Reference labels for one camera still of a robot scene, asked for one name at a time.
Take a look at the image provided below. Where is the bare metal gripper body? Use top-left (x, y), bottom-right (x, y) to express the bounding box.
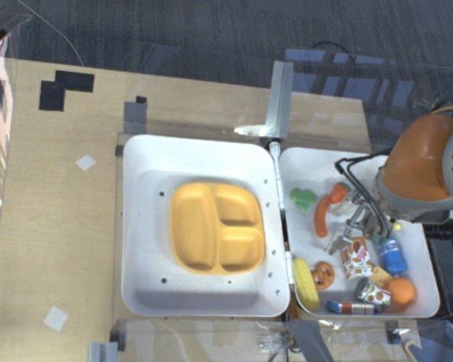
top-left (348, 201), bottom-right (387, 241)

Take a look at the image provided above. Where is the clear plastic bottle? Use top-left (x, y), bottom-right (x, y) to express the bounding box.
top-left (331, 197), bottom-right (358, 218)

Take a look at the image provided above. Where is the white printed carton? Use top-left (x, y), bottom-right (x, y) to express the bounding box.
top-left (338, 234), bottom-right (376, 283)

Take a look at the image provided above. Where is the orange sausage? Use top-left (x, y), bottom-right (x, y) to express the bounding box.
top-left (312, 193), bottom-right (333, 239)

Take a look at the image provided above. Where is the orange carrot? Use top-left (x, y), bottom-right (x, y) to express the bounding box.
top-left (328, 180), bottom-right (352, 206)

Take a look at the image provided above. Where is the brown pretzel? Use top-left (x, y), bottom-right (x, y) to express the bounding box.
top-left (309, 260), bottom-right (337, 293)

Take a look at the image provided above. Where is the white plastic tray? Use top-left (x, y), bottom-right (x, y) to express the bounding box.
top-left (113, 133), bottom-right (302, 325)
top-left (270, 145), bottom-right (450, 325)

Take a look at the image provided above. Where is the blue bottle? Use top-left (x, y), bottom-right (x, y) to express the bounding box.
top-left (374, 234), bottom-right (409, 277)

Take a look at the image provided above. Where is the yellow corn cob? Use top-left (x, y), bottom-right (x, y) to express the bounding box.
top-left (289, 256), bottom-right (324, 313)

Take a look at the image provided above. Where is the green broccoli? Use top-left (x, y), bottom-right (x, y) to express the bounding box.
top-left (288, 186), bottom-right (319, 212)

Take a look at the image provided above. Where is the yellow biscuit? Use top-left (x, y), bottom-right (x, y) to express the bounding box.
top-left (368, 264), bottom-right (395, 289)

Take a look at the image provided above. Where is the white can with red print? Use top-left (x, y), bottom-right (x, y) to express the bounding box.
top-left (353, 277), bottom-right (393, 308)

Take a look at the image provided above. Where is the blue and red packet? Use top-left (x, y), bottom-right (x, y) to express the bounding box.
top-left (325, 299), bottom-right (377, 317)

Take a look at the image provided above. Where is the orange fruit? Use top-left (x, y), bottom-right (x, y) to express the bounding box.
top-left (385, 276), bottom-right (416, 306)

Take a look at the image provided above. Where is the yellow divided plate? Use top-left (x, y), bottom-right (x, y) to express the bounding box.
top-left (165, 179), bottom-right (270, 279)

